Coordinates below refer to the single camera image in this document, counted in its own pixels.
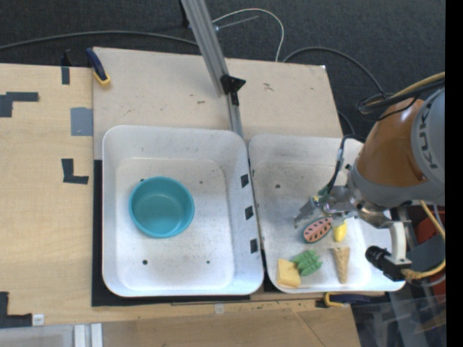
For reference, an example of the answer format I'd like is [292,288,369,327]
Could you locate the yellow cheese wedge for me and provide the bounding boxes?
[276,258,302,289]

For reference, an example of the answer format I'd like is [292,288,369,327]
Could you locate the green pea pods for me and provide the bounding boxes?
[292,249,323,278]

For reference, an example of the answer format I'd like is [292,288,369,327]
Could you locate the teal bowl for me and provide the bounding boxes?
[127,176,196,239]

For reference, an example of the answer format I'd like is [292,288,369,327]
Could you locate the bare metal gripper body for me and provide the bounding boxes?
[313,185,392,228]

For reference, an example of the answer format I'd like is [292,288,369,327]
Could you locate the white plastic tray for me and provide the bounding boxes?
[101,124,266,298]
[247,132,407,295]

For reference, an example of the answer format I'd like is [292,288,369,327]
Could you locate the black cylinder on white bracket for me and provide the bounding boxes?
[365,220,414,282]

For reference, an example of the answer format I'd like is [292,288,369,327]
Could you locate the pink watermelon slice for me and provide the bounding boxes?
[302,216,334,244]

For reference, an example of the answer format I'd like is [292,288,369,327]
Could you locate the yellow toy corn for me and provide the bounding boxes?
[332,219,349,243]

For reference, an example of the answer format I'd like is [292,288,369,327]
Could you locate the pale wood board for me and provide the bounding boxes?
[92,46,385,303]

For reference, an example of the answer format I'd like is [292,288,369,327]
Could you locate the tan ice cream cone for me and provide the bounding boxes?
[331,246,352,285]

